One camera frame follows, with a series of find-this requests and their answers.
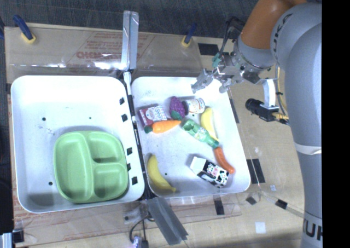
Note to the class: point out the red and white carton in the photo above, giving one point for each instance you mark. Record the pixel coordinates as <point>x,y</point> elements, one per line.
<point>153,114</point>

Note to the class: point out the green bottle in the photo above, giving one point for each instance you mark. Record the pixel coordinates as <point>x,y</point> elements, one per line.
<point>198,132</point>

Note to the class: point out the orange carrot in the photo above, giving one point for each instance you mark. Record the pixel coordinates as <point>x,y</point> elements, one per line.
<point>164,126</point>

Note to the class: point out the black and white cow carton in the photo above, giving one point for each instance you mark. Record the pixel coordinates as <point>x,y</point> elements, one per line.
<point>212,171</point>

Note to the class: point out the brown cardboard board red print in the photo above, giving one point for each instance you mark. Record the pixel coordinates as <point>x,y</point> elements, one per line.
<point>82,47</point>

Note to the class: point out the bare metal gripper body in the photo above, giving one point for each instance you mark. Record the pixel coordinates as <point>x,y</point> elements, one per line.
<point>232,73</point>

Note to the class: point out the orange sausage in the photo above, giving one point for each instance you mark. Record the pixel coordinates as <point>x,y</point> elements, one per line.
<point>223,160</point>

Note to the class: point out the yellow banana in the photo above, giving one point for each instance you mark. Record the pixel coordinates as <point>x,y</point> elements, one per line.
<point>156,171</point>
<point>207,121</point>

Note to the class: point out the white plastic tray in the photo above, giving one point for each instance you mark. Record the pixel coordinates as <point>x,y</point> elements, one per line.
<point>175,148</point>
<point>68,99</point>

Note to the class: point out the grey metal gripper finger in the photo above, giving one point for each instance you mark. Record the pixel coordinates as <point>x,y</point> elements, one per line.
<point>201,80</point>
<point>225,85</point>

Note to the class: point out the purple grapes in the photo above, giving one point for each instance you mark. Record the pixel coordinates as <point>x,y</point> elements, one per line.
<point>176,107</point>

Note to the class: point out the small white orange-label bottle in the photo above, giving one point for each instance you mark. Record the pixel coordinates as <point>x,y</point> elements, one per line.
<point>195,106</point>

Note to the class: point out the green divided plate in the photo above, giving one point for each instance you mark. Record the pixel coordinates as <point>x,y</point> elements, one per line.
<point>79,167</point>

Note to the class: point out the black cylinder on white bracket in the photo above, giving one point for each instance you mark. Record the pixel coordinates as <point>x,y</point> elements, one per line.
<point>262,110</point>

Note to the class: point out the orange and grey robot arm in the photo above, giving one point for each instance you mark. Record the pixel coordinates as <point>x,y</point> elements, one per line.
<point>303,77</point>

